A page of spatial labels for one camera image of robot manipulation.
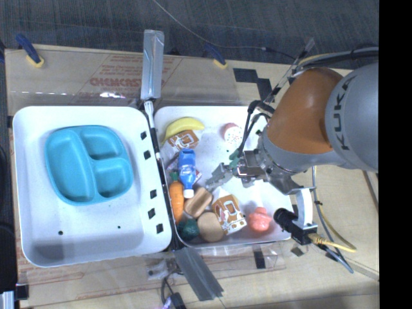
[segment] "orange carrot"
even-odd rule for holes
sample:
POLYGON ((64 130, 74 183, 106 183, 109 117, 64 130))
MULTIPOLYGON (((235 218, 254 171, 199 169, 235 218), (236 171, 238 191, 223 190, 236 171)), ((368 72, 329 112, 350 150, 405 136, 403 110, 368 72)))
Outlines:
POLYGON ((183 205, 185 198, 183 197, 183 184, 178 181, 178 173, 171 173, 173 182, 169 186, 169 196, 172 203, 172 211, 176 224, 180 222, 183 216, 183 205))

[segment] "blue plate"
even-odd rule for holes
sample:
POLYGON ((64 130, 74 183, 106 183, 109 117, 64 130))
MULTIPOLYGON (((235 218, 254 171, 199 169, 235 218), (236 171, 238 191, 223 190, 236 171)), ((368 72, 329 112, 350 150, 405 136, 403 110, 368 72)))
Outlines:
POLYGON ((133 183, 127 151, 108 127, 59 129, 47 138, 44 154, 55 192, 72 205, 112 200, 133 183))

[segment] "blue bottle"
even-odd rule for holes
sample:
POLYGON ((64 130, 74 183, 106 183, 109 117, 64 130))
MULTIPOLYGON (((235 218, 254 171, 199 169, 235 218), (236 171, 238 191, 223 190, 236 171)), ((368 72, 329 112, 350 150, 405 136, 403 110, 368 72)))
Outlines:
POLYGON ((183 183, 183 196, 194 196, 193 184, 196 179, 196 155, 192 149, 182 149, 179 152, 178 172, 179 179, 183 183))

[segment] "white plastic tray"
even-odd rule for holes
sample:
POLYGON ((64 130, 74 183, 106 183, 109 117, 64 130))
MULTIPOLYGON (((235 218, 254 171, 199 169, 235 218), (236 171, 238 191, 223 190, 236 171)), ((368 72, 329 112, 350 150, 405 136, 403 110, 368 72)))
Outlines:
MULTIPOLYGON (((154 116, 154 124, 158 132, 159 140, 164 138, 165 130, 170 122, 182 118, 194 117, 202 121, 205 129, 202 133, 200 143, 194 148, 196 153, 196 168, 202 173, 197 185, 205 186, 205 182, 212 176, 212 172, 218 164, 230 162, 229 155, 236 148, 228 145, 220 130, 229 122, 245 127, 247 118, 247 107, 245 106, 168 106, 161 108, 154 116)), ((261 117, 256 123, 245 144, 245 150, 253 150, 258 143, 256 131, 262 130, 266 125, 265 119, 261 117)), ((233 177, 222 186, 227 192, 235 195, 239 200, 241 212, 248 216, 254 212, 257 206, 264 206, 270 216, 273 216, 278 208, 284 207, 293 211, 289 196, 280 193, 267 182, 256 181, 254 186, 244 188, 239 178, 233 177)), ((219 247, 227 245, 248 245, 253 243, 269 243, 290 238, 288 232, 283 232, 281 227, 272 221, 267 232, 258 234, 252 232, 248 227, 242 228, 230 236, 225 236, 216 243, 206 243, 197 237, 194 241, 187 243, 191 247, 219 247)))
POLYGON ((171 226, 153 144, 140 111, 32 106, 15 114, 13 132, 21 243, 31 263, 54 267, 139 256, 160 252, 170 244, 171 226), (54 192, 45 166, 44 143, 51 132, 80 125, 109 127, 123 141, 134 181, 121 197, 74 206, 54 192))

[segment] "yellow banana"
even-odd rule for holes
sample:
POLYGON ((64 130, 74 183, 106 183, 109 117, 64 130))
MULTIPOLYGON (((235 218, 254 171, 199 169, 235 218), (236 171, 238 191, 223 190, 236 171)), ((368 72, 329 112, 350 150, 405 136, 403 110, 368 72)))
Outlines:
POLYGON ((177 119, 174 122, 171 122, 166 127, 166 134, 165 134, 165 138, 163 139, 163 143, 168 138, 171 138, 172 136, 182 131, 187 131, 189 129, 192 129, 195 131, 201 131, 205 129, 205 125, 203 125, 203 123, 199 121, 198 119, 195 119, 192 117, 183 117, 183 118, 177 119))

